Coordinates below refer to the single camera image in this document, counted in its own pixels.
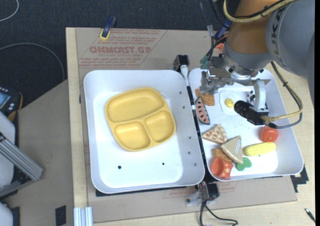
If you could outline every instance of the cable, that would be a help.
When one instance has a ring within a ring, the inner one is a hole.
[[[8,45],[8,46],[4,46],[4,47],[0,48],[0,51],[3,51],[3,50],[5,50],[5,49],[11,48],[11,47],[15,47],[15,46],[22,46],[22,45],[37,46],[37,47],[40,47],[40,48],[45,49],[45,50],[47,50],[48,52],[50,52],[50,53],[56,58],[56,60],[58,61],[58,63],[60,64],[61,71],[62,71],[62,81],[64,81],[64,80],[66,79],[64,66],[63,66],[61,60],[58,58],[58,56],[57,56],[52,50],[48,49],[48,48],[45,47],[45,46],[42,46],[42,45],[40,45],[40,44],[35,44],[35,43],[17,43],[17,44],[11,44],[11,45]]]
[[[302,120],[302,110],[303,110],[302,101],[299,98],[299,96],[293,91],[293,89],[289,86],[288,82],[283,78],[283,76],[279,72],[278,68],[276,67],[276,64],[274,62],[271,62],[271,65],[272,65],[272,68],[275,71],[276,75],[279,77],[280,81],[283,83],[283,86],[286,87],[286,89],[289,91],[290,95],[293,97],[294,101],[298,105],[299,110],[296,112],[290,113],[290,114],[277,116],[277,117],[262,116],[261,119],[263,119],[266,123],[268,123],[267,125],[271,128],[284,129],[287,127],[292,127],[292,126],[300,123]],[[277,125],[271,123],[271,122],[279,120],[279,119],[288,118],[288,117],[292,117],[292,116],[296,116],[296,115],[299,115],[298,121],[296,121],[295,123],[289,124],[289,125],[277,126]]]
[[[225,35],[223,37],[221,37],[219,40],[217,40],[215,43],[213,43],[213,41],[211,40],[211,48],[210,50],[206,53],[207,56],[207,60],[209,61],[213,55],[213,51],[215,49],[215,47],[217,47],[219,44],[224,43],[227,39],[228,35]]]
[[[8,20],[8,19],[12,18],[12,17],[17,13],[17,11],[18,11],[18,9],[19,9],[19,1],[18,1],[18,0],[15,0],[15,1],[16,1],[16,10],[15,10],[15,12],[12,13],[12,14],[11,14],[9,17],[7,17],[7,18],[0,19],[0,22],[3,22],[3,21],[5,21],[5,20]]]
[[[209,24],[208,19],[206,18],[206,15],[205,15],[205,12],[204,12],[204,5],[203,5],[203,3],[202,3],[202,0],[198,0],[198,2],[199,2],[199,5],[200,5],[200,8],[201,8],[201,12],[202,12],[202,14],[203,14],[203,17],[204,17],[204,19],[205,19],[205,22],[206,22],[206,24],[207,24],[207,26],[208,26],[208,25],[210,25],[210,24]],[[220,16],[218,15],[218,10],[217,10],[217,8],[216,8],[216,4],[215,4],[212,0],[208,0],[208,2],[209,2],[209,4],[210,4],[210,7],[211,7],[211,9],[212,9],[212,11],[213,11],[216,19],[219,21],[219,23],[220,23],[224,28],[226,28],[227,30],[229,30],[230,27],[226,26],[225,23],[220,20]]]
[[[256,21],[260,18],[266,17],[268,14],[274,12],[275,10],[277,10],[287,4],[290,4],[296,0],[280,0],[280,1],[272,4],[271,6],[266,7],[263,10],[256,12],[254,14],[246,15],[246,16],[235,16],[235,17],[230,15],[230,13],[228,11],[228,1],[229,0],[224,0],[224,3],[223,3],[224,15],[232,22],[248,23],[248,22]]]
[[[227,220],[227,221],[233,221],[234,223],[232,224],[232,226],[236,226],[238,225],[238,221],[236,221],[235,219],[226,219],[226,218],[221,218],[221,217],[218,217],[216,216],[210,209],[209,207],[207,206],[207,202],[204,201],[201,203],[201,208],[200,208],[200,217],[199,217],[199,220],[200,220],[200,225],[201,226],[204,226],[203,222],[202,222],[202,216],[203,216],[203,213],[204,213],[204,209],[207,209],[209,211],[209,213],[211,213],[215,218],[219,219],[219,220]]]

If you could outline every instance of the toy pizza slice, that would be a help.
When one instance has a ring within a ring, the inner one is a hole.
[[[219,144],[223,144],[228,140],[227,135],[224,131],[224,128],[220,124],[216,125],[214,128],[205,132],[202,135],[202,138],[206,140],[214,141]]]
[[[233,162],[238,164],[242,164],[244,162],[240,136],[230,139],[226,143],[222,144],[221,149],[230,159],[232,159]]]
[[[196,110],[198,120],[201,123],[210,124],[209,115],[201,97],[198,97],[195,101],[195,110]]]

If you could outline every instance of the white tray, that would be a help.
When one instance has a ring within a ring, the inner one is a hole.
[[[201,69],[194,69],[189,73],[188,76],[194,100],[197,98],[195,90],[201,85],[201,71]],[[269,116],[286,114],[286,110],[273,75],[267,70],[264,70],[262,73],[259,73],[256,78],[270,79],[269,83],[266,85],[266,103],[269,109]],[[259,133],[262,129],[262,126],[255,126],[247,122],[245,118],[236,114],[233,108],[228,109],[224,105],[224,100],[227,97],[233,97],[235,101],[247,101],[247,94],[253,90],[254,89],[252,86],[243,86],[237,83],[231,86],[220,88],[218,93],[214,95],[215,106],[205,106],[210,118],[210,125],[205,125],[199,122],[201,133],[208,131],[217,124],[221,124],[228,139],[238,135],[241,136],[242,149],[251,144],[261,143],[262,141]],[[277,125],[290,124],[287,118],[279,120],[275,123]],[[292,128],[279,129],[278,131],[279,136],[275,141],[275,151],[261,156],[248,157],[252,162],[252,167],[245,168],[243,171],[238,171],[234,166],[231,170],[230,179],[219,177],[215,178],[221,181],[230,181],[259,177],[293,175],[301,172],[304,162]],[[203,139],[202,142],[207,166],[210,168],[214,160],[213,149],[219,148],[220,145],[205,139]]]
[[[173,70],[96,70],[83,82],[91,179],[103,193],[196,185],[205,174],[202,154],[183,76]],[[138,152],[115,140],[105,104],[116,94],[151,87],[168,103],[176,133],[167,142]]]

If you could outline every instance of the toy watermelon slice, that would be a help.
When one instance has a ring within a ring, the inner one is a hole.
[[[195,110],[196,110],[198,120],[201,123],[210,124],[209,115],[201,97],[198,97],[195,101]]]

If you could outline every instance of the toy bread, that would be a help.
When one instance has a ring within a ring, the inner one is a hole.
[[[205,103],[206,105],[208,106],[214,106],[215,105],[215,96],[214,94],[209,94],[209,93],[206,93],[205,95],[203,95],[201,92],[200,92],[200,89],[196,89],[195,90],[195,94],[197,97],[201,97],[202,98],[202,101],[203,103]]]
[[[241,137],[237,136],[226,143],[221,145],[221,149],[224,153],[232,159],[233,162],[242,164],[243,163],[243,152],[241,145]]]

